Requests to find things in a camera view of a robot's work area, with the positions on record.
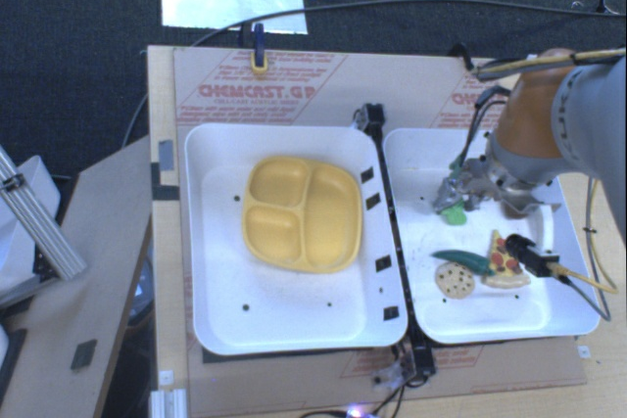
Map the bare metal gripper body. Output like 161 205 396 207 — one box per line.
458 157 540 211

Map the dark green pepper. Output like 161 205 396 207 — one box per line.
430 250 495 277

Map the black block with thin wires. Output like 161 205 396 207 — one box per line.
391 341 438 389
353 103 387 131

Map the thin black rod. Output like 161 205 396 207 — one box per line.
366 121 428 361

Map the yellow divided plate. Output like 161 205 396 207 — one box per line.
241 155 364 275

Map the chocolate chip biscuit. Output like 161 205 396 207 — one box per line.
435 260 476 301

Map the white plastic tray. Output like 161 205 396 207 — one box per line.
383 127 603 345
184 122 410 356

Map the green broccoli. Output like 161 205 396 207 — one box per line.
439 203 468 226

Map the pizza slice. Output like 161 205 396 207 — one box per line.
481 229 533 291

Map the brown cardboard board red print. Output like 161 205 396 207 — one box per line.
171 46 588 408

